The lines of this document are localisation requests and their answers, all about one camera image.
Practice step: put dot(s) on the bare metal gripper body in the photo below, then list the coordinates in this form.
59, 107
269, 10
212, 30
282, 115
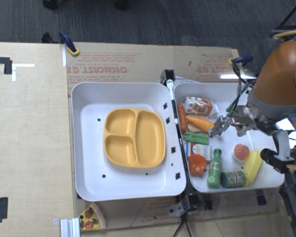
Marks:
244, 119

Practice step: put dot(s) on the white plastic tray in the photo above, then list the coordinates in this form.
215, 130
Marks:
227, 137
93, 142

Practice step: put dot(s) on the green bottle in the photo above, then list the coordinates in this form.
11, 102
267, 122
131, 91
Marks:
215, 169

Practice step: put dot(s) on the pizza slice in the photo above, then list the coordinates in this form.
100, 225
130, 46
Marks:
90, 218

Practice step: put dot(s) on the red sausage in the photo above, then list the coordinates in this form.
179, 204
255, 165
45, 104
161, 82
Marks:
182, 117

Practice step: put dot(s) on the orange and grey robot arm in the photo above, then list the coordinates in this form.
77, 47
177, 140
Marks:
276, 78

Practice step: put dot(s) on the black cylinder on white bracket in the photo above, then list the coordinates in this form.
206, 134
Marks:
276, 160

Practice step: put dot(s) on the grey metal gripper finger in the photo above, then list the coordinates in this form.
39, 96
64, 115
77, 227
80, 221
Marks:
223, 123
214, 132

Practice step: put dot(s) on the yellow divided plate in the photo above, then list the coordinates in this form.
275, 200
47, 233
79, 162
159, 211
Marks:
135, 138

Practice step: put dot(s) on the red cup with star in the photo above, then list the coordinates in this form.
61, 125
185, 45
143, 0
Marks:
196, 164

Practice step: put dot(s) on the brown and white carton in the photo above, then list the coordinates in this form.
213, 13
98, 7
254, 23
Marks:
198, 105

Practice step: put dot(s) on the green asparagus bundle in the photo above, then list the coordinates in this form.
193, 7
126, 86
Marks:
196, 138

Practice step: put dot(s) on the tan bread slice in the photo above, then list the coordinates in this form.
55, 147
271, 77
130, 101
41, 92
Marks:
193, 127

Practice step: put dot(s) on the orange carrot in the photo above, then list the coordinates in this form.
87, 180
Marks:
201, 123

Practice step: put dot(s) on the white and blue carton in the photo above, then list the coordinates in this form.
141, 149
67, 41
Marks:
202, 150

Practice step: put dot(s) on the green and white can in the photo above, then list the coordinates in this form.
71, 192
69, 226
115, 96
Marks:
234, 179

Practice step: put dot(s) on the brown cardboard board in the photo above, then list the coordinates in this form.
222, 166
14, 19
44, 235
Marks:
148, 63

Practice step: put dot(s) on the yellow bottle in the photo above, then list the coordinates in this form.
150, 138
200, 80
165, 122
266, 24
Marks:
252, 167

